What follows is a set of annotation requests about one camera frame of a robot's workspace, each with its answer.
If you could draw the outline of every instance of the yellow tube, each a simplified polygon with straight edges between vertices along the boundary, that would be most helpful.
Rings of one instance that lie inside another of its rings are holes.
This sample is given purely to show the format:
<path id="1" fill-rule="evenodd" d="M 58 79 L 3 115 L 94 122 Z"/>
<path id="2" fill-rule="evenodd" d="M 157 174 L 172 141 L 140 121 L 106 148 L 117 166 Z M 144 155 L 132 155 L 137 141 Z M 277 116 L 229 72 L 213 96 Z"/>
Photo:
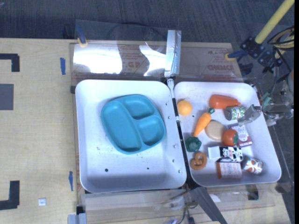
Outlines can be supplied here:
<path id="1" fill-rule="evenodd" d="M 284 0 L 280 7 L 276 10 L 270 20 L 266 23 L 260 33 L 255 37 L 257 44 L 262 44 L 270 32 L 275 28 L 291 6 L 295 3 L 295 0 Z"/>

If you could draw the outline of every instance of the orange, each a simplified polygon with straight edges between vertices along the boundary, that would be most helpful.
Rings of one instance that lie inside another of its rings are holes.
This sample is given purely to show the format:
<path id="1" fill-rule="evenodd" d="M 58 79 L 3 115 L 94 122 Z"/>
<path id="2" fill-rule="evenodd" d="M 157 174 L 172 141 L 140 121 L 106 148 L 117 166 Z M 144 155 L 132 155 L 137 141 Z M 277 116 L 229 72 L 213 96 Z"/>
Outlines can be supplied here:
<path id="1" fill-rule="evenodd" d="M 181 115 L 188 115 L 192 112 L 192 104 L 189 101 L 181 100 L 178 102 L 178 113 Z"/>

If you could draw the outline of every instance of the tomato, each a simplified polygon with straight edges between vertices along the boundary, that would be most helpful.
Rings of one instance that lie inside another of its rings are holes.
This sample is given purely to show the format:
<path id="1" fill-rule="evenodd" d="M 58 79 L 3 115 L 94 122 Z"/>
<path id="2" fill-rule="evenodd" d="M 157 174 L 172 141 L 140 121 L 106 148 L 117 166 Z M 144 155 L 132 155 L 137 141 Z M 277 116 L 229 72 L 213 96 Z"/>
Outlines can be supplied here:
<path id="1" fill-rule="evenodd" d="M 224 132 L 222 139 L 226 146 L 235 146 L 238 144 L 238 132 L 234 129 L 228 129 Z"/>

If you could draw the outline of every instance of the wooden table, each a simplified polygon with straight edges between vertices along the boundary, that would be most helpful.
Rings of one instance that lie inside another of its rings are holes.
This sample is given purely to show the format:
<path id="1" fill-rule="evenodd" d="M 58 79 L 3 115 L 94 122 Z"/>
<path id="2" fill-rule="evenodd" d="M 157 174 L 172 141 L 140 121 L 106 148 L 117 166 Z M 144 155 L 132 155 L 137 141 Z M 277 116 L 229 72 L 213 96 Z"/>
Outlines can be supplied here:
<path id="1" fill-rule="evenodd" d="M 0 60 L 0 84 L 14 84 L 13 110 L 0 110 L 0 200 L 20 181 L 17 209 L 0 210 L 0 223 L 67 223 L 76 212 L 74 119 L 70 93 L 70 43 L 74 40 L 0 39 L 0 53 L 20 56 L 20 72 Z M 60 58 L 66 62 L 62 75 Z M 73 173 L 73 191 L 69 173 Z M 46 205 L 39 205 L 46 198 Z M 290 223 L 280 194 L 270 207 L 222 211 L 228 223 Z M 202 213 L 196 223 L 211 223 Z M 163 223 L 165 218 L 155 219 Z M 126 223 L 153 223 L 153 220 Z"/>

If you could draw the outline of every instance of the brown donut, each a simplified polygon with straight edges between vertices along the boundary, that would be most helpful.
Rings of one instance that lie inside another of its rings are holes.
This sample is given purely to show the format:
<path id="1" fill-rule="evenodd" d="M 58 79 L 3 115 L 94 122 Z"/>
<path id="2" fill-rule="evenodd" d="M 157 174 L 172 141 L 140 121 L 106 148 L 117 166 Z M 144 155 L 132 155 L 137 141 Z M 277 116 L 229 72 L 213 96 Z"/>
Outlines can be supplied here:
<path id="1" fill-rule="evenodd" d="M 194 155 L 194 158 L 190 161 L 190 166 L 194 170 L 203 169 L 206 166 L 207 158 L 206 155 L 202 152 L 197 152 Z"/>

